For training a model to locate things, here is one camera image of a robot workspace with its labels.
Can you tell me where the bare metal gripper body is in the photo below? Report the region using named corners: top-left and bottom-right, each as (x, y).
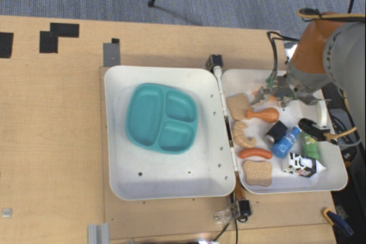
top-left (268, 74), bottom-right (321, 106)

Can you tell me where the orange toy chicken drumstick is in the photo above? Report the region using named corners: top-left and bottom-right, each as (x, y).
top-left (245, 107), bottom-right (280, 123)

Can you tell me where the tan toy bread slice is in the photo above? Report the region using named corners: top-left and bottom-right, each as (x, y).
top-left (226, 93), bottom-right (253, 121)
top-left (242, 160), bottom-right (272, 187)

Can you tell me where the small black carton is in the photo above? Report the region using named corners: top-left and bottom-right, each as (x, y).
top-left (265, 120), bottom-right (289, 143)

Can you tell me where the thin black and white rod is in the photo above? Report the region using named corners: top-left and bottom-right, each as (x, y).
top-left (213, 65), bottom-right (244, 203)

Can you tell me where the tan toy croissant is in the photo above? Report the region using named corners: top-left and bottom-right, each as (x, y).
top-left (231, 120), bottom-right (257, 149)

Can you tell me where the blue plastic bottle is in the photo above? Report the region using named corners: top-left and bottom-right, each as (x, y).
top-left (271, 126), bottom-right (301, 158)

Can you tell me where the green plastic bottle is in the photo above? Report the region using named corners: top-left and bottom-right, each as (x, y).
top-left (299, 131), bottom-right (320, 161)

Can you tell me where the red toy sausage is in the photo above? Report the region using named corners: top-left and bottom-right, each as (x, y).
top-left (238, 147), bottom-right (273, 160)

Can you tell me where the black and white milk carton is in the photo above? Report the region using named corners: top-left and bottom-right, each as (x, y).
top-left (283, 152), bottom-right (327, 178)

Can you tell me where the white plastic tray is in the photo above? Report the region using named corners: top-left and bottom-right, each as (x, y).
top-left (221, 68), bottom-right (349, 195)
top-left (104, 65), bottom-right (237, 201)

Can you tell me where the teal divided plate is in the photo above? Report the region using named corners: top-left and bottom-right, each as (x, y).
top-left (125, 82), bottom-right (199, 155)

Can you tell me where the black cylinder on white bracket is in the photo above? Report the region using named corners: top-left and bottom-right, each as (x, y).
top-left (297, 99), bottom-right (334, 143)

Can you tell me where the black block with thin wires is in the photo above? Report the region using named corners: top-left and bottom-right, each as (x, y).
top-left (206, 54), bottom-right (223, 70)
top-left (238, 199), bottom-right (253, 222)

